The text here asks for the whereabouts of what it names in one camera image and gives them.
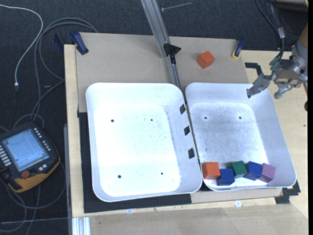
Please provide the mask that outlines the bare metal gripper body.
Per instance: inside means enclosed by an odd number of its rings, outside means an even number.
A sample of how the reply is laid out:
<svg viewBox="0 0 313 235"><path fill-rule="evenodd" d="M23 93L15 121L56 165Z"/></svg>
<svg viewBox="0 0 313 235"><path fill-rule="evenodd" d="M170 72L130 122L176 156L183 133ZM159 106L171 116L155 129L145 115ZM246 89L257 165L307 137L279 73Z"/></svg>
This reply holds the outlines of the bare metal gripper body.
<svg viewBox="0 0 313 235"><path fill-rule="evenodd" d="M285 83L292 87L299 87L302 83L308 82L308 63L300 56L291 55L289 59L279 61L271 77L276 84Z"/></svg>

